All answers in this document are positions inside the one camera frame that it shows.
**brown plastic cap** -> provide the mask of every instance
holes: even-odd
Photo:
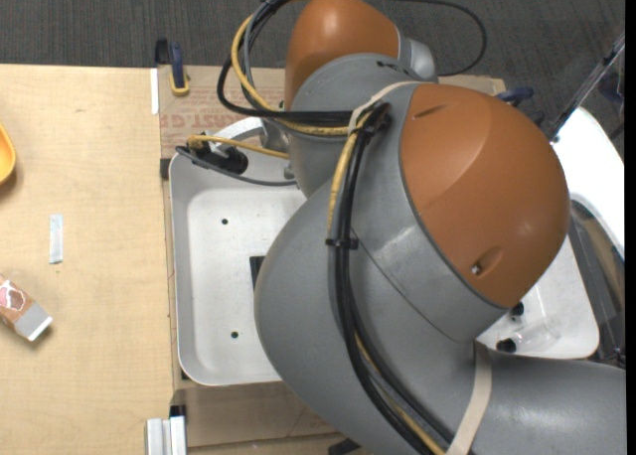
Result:
[[[361,0],[311,0],[291,33],[285,65],[285,107],[327,63],[350,54],[398,57],[399,36],[389,18]]]
[[[494,96],[423,84],[400,158],[412,203],[442,253],[483,296],[516,305],[556,257],[569,224],[565,176],[546,136]]]

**orange bowl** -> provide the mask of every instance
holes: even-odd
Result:
[[[7,131],[0,123],[0,185],[2,185],[13,172],[16,165],[16,150],[11,143]]]

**beige strap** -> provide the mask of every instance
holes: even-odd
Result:
[[[481,420],[488,407],[492,389],[492,369],[486,346],[475,343],[475,383],[464,417],[446,455],[466,455],[475,440]]]
[[[349,120],[349,131],[347,133],[351,134],[351,132],[354,131],[354,128],[356,128],[356,125],[358,124],[358,119],[360,118],[360,115],[363,112],[365,112],[369,107],[371,107],[383,96],[390,93],[397,87],[408,85],[408,84],[421,84],[421,82],[417,80],[405,80],[403,82],[396,82],[395,84],[388,85],[387,87],[384,87],[383,89],[378,91],[376,94],[374,94],[368,101],[360,105],[358,108],[354,109],[354,111],[351,114],[351,119]]]

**white sticker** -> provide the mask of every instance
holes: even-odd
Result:
[[[61,214],[51,215],[49,226],[49,264],[56,264],[64,258],[64,217]]]

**gray carpet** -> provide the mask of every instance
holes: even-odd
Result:
[[[522,108],[557,116],[625,26],[625,0],[448,0],[470,8],[488,31],[470,73],[529,85]],[[219,65],[240,22],[259,0],[0,0],[0,63],[151,67],[156,39],[179,41],[186,63]],[[460,69],[479,49],[462,14],[419,4],[372,2],[407,35],[427,43],[440,72]],[[256,66],[284,66],[297,8],[279,12],[254,51]],[[602,109],[608,131],[619,119]],[[623,153],[623,133],[616,144]]]

